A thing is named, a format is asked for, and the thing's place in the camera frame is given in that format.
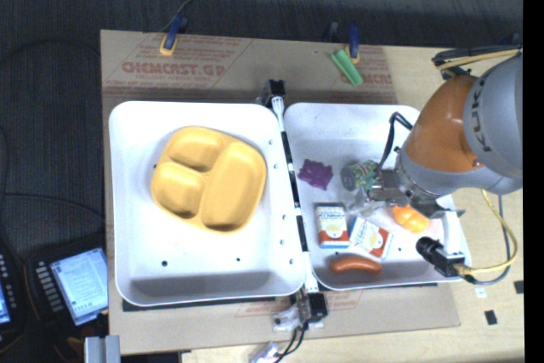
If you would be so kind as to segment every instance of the purple object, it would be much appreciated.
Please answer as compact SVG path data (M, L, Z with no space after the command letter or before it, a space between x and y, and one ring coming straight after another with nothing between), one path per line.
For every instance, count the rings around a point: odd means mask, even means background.
M304 182L308 182L315 188L326 190L327 185L332 179L332 167L326 167L321 162L310 161L304 159L303 167L298 172L298 178Z

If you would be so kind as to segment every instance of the dark background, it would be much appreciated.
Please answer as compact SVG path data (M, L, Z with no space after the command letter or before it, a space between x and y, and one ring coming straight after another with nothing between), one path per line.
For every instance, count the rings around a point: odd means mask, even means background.
M0 0L0 223L21 262L104 227L99 31L159 31L183 1ZM335 21L363 44L464 48L522 42L524 0L195 0L185 13L192 34L320 41ZM30 310L0 360L59 361Z

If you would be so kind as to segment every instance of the table surface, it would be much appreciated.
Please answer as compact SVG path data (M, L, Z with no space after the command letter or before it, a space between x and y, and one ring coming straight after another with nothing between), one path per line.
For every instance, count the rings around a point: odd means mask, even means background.
M124 60L132 61L132 66L136 65L136 61L131 60L129 56L134 56L136 47L143 47L144 39L149 42L147 35L120 31L103 31L102 33L110 334L120 337L122 354L183 350L187 349L187 343L197 343L196 347L190 347L190 352L183 354L183 362L246 362L268 340L275 340L280 344L280 349L283 349L289 335L272 334L271 329L267 327L267 322L264 322L269 316L248 316L243 320L248 322L247 324L239 323L242 319L236 316L241 309L247 309L246 313L251 309L257 311L263 309L268 313L267 310L271 310L270 307L259 308L258 305L232 307L232 304L225 304L192 309L140 312L126 312L122 309L122 298L116 289L113 267L114 219L111 204L107 119L110 110L118 103L129 99L157 99L160 97L161 87L165 88L164 84L157 88L158 81L149 82L146 76L140 76L140 82L132 87L127 87L127 82L116 80L119 77L118 75L116 77L114 71L119 65L123 65ZM154 36L153 41L156 41L158 37ZM236 92L239 96L242 96L245 91L251 95L255 89L263 86L265 79L282 78L280 74L286 74L287 71L289 74L287 86L291 83L292 87L289 89L293 91L293 95L302 100L311 99L314 95L319 96L320 101L340 100L366 103L366 99L372 100L372 96L379 98L381 95L384 100L389 100L384 103L391 103L391 88L393 88L399 104L421 110L434 90L443 82L430 62L431 58L440 51L436 48L361 46L363 51L368 49L370 54L378 53L379 59L375 57L367 64L371 68L373 62L380 70L378 73L388 73L386 76L390 76L391 83L382 80L375 81L381 84L374 84L374 88L367 85L370 89L368 93L353 95L349 90L350 85L345 81L341 83L342 81L337 79L338 71L335 71L335 67L330 64L328 55L316 59L316 55L319 57L322 54L333 53L342 48L342 45L238 38L221 38L221 41L222 50L225 45L229 46L229 42L233 43L231 47L235 46L234 43L239 43L239 48L230 50L228 53L224 52L223 58L219 56L211 62L211 58L201 56L200 60L192 63L194 69L197 68L199 62L205 62L222 73L220 80L205 85L208 94L200 91L203 99L221 100L223 95L231 96L236 87L238 87ZM217 52L217 41L203 37L199 44L201 48L206 48L209 44L209 48ZM471 65L473 73L479 75L500 60L486 60ZM237 79L235 74L240 74L241 77ZM323 75L333 75L335 80L332 82L321 80ZM248 81L251 77L257 77L258 80ZM309 82L308 77L313 77L314 80ZM236 80L242 80L244 85L237 85ZM175 99L176 96L169 95L168 98ZM189 93L180 98L199 99L200 97L198 93ZM502 262L505 258L502 230L486 206L479 190L461 189L452 196L456 206L466 210L461 217L462 229L467 238L473 266L483 267ZM420 362L523 361L524 295L523 291L520 292L514 285L515 283L523 285L524 279L523 190L504 196L503 207L505 219L517 236L519 249L518 258L503 281L493 286L473 286L465 281L458 281L433 286L433 289L426 287L378 289L346 294L343 298L347 303L351 299L350 307L357 306L356 309L346 311L343 317L338 317L340 310L335 312L331 317L328 332L329 318L325 318L325 328L319 332L310 331L300 348L283 361L383 361L388 363L415 360ZM494 275L481 275L478 278L486 280L494 278ZM283 303L277 302L279 305L276 308L281 308ZM496 323L488 322L486 314L490 312L495 315ZM188 331L188 326L192 326L190 328L191 331L194 330L192 333ZM254 331L246 332L244 328ZM258 334L257 330L263 328L266 333Z

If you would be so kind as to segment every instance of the yellow divided plate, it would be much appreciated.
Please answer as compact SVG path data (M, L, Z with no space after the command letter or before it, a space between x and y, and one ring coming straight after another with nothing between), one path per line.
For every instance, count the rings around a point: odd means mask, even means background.
M163 210L204 230L229 233L251 219L263 194L266 164L249 144L210 128L179 129L151 179Z

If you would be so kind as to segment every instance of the wooden table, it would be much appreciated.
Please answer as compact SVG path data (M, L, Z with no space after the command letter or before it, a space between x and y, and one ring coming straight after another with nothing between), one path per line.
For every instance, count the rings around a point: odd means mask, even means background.
M182 36L174 57L168 59L158 54L161 35L103 31L101 37L110 334L120 337L122 354L190 350L183 354L183 362L246 362L269 340L282 349L290 334L273 333L270 315L286 307L284 298L123 310L114 271L107 123L111 109L130 99L250 102L266 80L282 79L287 103L399 103L420 110L443 82L430 61L439 49L361 46L358 69L365 82L353 88L330 60L330 54L343 48L339 44ZM499 60L472 65L474 74ZM453 199L458 208L467 210L461 220L473 266L502 262L501 227L480 192L461 189ZM310 330L301 347L284 361L524 360L523 190L504 196L503 204L519 242L518 259L503 281L487 287L458 281L334 292L325 328ZM496 323L490 324L486 314L494 315Z

